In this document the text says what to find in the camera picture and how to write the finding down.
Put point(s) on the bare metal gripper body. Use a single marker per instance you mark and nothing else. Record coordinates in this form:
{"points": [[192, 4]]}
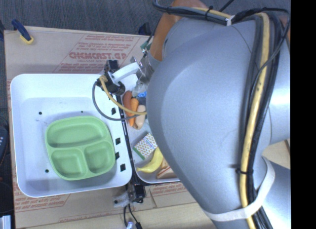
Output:
{"points": [[144, 69]]}

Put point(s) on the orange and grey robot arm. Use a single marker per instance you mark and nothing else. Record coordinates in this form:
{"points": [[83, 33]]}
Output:
{"points": [[209, 104]]}

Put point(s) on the clear plastic bottle blue cap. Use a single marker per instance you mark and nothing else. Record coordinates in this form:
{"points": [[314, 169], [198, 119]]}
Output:
{"points": [[141, 92]]}

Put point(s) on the red sausage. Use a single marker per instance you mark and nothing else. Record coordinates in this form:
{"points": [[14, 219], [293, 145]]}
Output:
{"points": [[127, 99]]}

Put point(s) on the orange carrot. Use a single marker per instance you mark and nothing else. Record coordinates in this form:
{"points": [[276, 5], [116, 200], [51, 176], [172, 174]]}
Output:
{"points": [[134, 107]]}

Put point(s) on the beige bread roll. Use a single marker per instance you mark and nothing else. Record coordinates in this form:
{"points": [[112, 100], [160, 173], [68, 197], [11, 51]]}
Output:
{"points": [[140, 120]]}

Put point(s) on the white plastic tray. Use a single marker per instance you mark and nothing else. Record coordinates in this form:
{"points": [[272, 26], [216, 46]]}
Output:
{"points": [[32, 149], [139, 138]]}

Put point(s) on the brown cardboard board red print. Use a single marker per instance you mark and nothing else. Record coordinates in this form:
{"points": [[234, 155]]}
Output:
{"points": [[74, 50]]}

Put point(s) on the patterned green and white carton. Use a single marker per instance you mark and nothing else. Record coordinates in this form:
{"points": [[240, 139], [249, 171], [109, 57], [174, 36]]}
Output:
{"points": [[145, 146]]}

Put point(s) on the yellow banana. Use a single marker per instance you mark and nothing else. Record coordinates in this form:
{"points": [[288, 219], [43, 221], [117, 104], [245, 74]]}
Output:
{"points": [[154, 162]]}

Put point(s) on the green divided plate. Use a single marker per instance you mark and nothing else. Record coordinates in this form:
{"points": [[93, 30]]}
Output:
{"points": [[80, 149]]}

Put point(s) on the brown and white sandwich slice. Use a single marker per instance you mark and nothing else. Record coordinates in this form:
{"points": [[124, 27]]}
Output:
{"points": [[166, 172]]}

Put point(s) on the black cylinder on white bracket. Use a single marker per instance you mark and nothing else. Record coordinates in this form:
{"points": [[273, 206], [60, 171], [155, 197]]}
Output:
{"points": [[116, 86]]}

